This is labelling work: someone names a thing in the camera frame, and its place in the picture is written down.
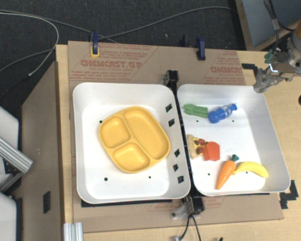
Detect toy pizza slice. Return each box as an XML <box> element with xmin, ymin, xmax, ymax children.
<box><xmin>186</xmin><ymin>134</ymin><xmax>209</xmax><ymax>160</ymax></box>

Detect yellow divided plate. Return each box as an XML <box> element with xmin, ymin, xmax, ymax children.
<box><xmin>98</xmin><ymin>105</ymin><xmax>172</xmax><ymax>174</ymax></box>

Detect orange red carton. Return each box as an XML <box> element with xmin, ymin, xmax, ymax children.
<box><xmin>203</xmin><ymin>141</ymin><xmax>221</xmax><ymax>162</ymax></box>

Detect yellow banana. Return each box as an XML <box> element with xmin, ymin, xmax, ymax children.
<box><xmin>232</xmin><ymin>161</ymin><xmax>269</xmax><ymax>179</ymax></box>

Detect white plastic tray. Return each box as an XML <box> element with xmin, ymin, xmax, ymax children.
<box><xmin>72</xmin><ymin>82</ymin><xmax>192</xmax><ymax>205</ymax></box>
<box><xmin>177</xmin><ymin>83</ymin><xmax>291</xmax><ymax>197</ymax></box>

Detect brown cardboard board red print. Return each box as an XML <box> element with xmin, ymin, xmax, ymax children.
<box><xmin>67</xmin><ymin>41</ymin><xmax>284</xmax><ymax>233</ymax></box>

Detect blue toy bottle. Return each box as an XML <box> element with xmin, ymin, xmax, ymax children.
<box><xmin>207</xmin><ymin>102</ymin><xmax>239</xmax><ymax>125</ymax></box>

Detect orange carrot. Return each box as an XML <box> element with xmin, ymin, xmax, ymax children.
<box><xmin>216</xmin><ymin>154</ymin><xmax>240</xmax><ymax>191</ymax></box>

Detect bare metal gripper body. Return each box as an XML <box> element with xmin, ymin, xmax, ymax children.
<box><xmin>267</xmin><ymin>51</ymin><xmax>301</xmax><ymax>82</ymax></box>

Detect green toy beans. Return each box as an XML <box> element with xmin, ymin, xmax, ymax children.
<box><xmin>183</xmin><ymin>103</ymin><xmax>209</xmax><ymax>118</ymax></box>

